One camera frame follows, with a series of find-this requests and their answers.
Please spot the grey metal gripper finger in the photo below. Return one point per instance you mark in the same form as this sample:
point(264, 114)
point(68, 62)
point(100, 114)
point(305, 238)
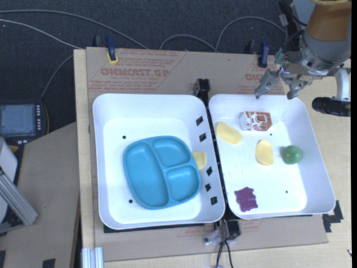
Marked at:
point(265, 85)
point(296, 88)

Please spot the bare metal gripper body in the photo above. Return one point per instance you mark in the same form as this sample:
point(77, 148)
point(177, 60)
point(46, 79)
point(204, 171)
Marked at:
point(304, 66)

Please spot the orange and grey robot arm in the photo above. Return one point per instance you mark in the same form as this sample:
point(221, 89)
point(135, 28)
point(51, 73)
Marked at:
point(329, 21)

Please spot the yellow chip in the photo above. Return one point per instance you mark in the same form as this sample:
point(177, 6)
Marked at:
point(264, 152)
point(199, 159)
point(227, 133)

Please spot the green round fruit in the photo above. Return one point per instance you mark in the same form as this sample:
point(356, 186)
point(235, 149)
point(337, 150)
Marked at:
point(291, 154)

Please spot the thin black rod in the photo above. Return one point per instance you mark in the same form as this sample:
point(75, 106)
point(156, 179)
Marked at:
point(215, 149)

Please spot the white plastic tray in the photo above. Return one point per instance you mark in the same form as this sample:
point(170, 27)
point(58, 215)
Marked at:
point(150, 216)
point(279, 200)

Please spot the purple grapes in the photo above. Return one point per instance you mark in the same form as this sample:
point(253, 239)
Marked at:
point(246, 198)

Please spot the brown cardboard board red print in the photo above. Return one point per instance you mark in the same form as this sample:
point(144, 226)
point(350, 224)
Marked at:
point(139, 71)

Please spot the blue divided plate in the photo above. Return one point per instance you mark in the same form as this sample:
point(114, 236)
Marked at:
point(159, 172)

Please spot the black cylinder on white bracket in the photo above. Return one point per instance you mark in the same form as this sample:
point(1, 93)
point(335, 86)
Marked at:
point(334, 99)

